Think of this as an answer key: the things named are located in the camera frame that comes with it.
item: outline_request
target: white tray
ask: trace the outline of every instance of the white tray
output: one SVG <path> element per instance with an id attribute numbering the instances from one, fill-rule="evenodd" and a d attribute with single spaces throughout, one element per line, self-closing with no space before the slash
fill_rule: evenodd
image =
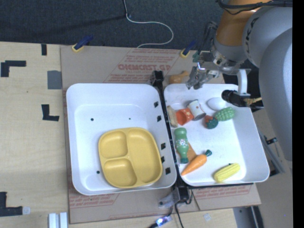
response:
<path id="1" fill-rule="evenodd" d="M 72 181 L 84 195 L 151 190 L 172 186 L 177 177 L 157 90 L 145 84 L 75 84 L 66 93 Z M 141 127 L 155 138 L 164 162 L 160 179 L 150 185 L 120 189 L 105 179 L 98 140 L 109 130 Z"/>
<path id="2" fill-rule="evenodd" d="M 198 99 L 202 109 L 208 115 L 216 111 L 208 107 L 207 101 L 213 97 L 221 97 L 224 90 L 238 90 L 236 85 L 204 84 L 202 88 L 194 90 L 185 84 L 172 84 L 165 88 L 166 105 L 174 110 L 186 108 L 187 104 Z M 210 186 L 223 184 L 240 184 L 265 181 L 269 176 L 269 166 L 260 141 L 257 127 L 248 107 L 236 107 L 235 117 L 232 120 L 219 122 L 214 129 L 204 127 L 204 119 L 190 121 L 183 126 L 187 130 L 187 138 L 196 154 L 212 151 L 207 163 L 192 173 L 182 176 L 182 179 L 191 186 Z M 227 179 L 224 183 L 217 183 L 213 174 L 229 163 L 239 163 L 241 171 Z M 185 164 L 179 164 L 179 171 Z"/>

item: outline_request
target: white cable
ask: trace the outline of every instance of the white cable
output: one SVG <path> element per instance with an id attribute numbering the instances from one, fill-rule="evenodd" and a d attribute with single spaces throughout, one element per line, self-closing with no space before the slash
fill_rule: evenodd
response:
<path id="1" fill-rule="evenodd" d="M 146 46 L 146 45 L 165 45 L 165 44 L 170 43 L 170 42 L 173 40 L 174 33 L 173 33 L 173 30 L 172 30 L 168 25 L 166 25 L 166 24 L 164 24 L 164 23 L 156 22 L 156 21 L 147 21 L 147 22 L 133 21 L 133 20 L 131 20 L 131 19 L 128 17 L 128 9 L 127 9 L 127 5 L 126 5 L 125 0 L 123 0 L 123 3 L 124 3 L 124 9 L 125 9 L 125 12 L 126 12 L 125 16 L 126 16 L 127 20 L 129 20 L 130 22 L 136 23 L 136 24 L 160 24 L 160 25 L 163 25 L 163 26 L 167 27 L 167 28 L 170 30 L 171 34 L 172 34 L 171 39 L 168 40 L 167 42 L 164 42 L 164 43 L 145 43 L 145 44 L 139 45 L 137 48 L 140 48 L 140 47 Z"/>

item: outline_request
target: white egg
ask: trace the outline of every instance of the white egg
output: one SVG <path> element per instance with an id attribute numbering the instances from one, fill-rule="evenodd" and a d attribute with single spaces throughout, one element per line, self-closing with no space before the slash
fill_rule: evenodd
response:
<path id="1" fill-rule="evenodd" d="M 207 101 L 207 105 L 215 111 L 219 111 L 227 106 L 227 102 L 220 97 L 214 97 Z"/>

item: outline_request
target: blue and yellow clamp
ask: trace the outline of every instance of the blue and yellow clamp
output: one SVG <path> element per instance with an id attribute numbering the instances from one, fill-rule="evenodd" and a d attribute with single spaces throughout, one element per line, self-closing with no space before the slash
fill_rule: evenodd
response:
<path id="1" fill-rule="evenodd" d="M 76 53 L 81 51 L 85 45 L 89 44 L 91 40 L 93 40 L 92 35 L 83 37 L 77 44 L 72 46 L 72 50 Z"/>
<path id="2" fill-rule="evenodd" d="M 190 44 L 185 48 L 183 49 L 181 52 L 180 52 L 180 56 L 182 58 L 186 58 L 189 53 L 190 53 L 190 50 L 196 45 L 196 40 L 193 40 L 190 42 Z"/>

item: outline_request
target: yellow corn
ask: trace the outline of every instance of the yellow corn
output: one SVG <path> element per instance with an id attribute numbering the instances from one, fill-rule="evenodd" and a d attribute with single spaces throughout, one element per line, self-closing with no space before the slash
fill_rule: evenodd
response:
<path id="1" fill-rule="evenodd" d="M 236 174 L 241 169 L 238 163 L 230 164 L 225 166 L 224 168 L 220 169 L 214 174 L 214 179 L 217 182 L 222 182 L 223 180 L 231 177 L 232 175 Z"/>

